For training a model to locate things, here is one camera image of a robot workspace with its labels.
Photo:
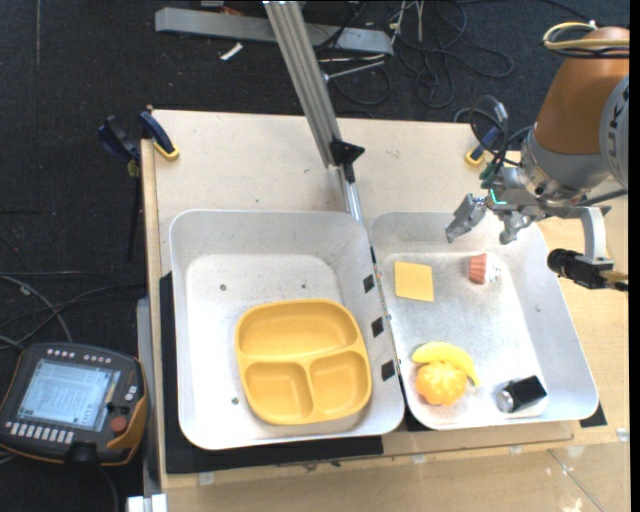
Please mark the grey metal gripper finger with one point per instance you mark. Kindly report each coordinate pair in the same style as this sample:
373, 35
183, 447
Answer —
464, 218
513, 228

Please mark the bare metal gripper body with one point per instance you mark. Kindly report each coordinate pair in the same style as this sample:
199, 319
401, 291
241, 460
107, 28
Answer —
525, 197

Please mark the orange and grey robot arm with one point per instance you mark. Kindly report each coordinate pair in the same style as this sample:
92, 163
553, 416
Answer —
575, 110

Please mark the pink cupcake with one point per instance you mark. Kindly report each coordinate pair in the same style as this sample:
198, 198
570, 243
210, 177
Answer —
479, 269

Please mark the yellow cheese slice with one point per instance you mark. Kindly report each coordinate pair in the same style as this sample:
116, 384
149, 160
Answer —
414, 281

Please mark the white plastic tray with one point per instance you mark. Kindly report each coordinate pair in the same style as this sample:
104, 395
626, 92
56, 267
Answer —
470, 325
280, 235

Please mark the thin black and white rod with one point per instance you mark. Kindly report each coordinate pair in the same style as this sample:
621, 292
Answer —
354, 200

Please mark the yellow banana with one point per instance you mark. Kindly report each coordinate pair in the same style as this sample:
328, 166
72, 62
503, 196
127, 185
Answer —
442, 351

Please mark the black carton with silver cap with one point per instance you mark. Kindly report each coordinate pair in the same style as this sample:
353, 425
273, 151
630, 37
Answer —
525, 392

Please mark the orange tangerine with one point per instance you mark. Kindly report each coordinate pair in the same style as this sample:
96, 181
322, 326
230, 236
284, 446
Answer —
440, 384

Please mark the yellow divided plate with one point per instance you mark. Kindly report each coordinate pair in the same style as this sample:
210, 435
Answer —
300, 360

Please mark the pale wood board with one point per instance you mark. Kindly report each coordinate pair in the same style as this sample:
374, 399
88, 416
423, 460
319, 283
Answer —
240, 170

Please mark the black cylinder on white bracket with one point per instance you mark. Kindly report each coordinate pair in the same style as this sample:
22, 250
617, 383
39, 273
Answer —
580, 270

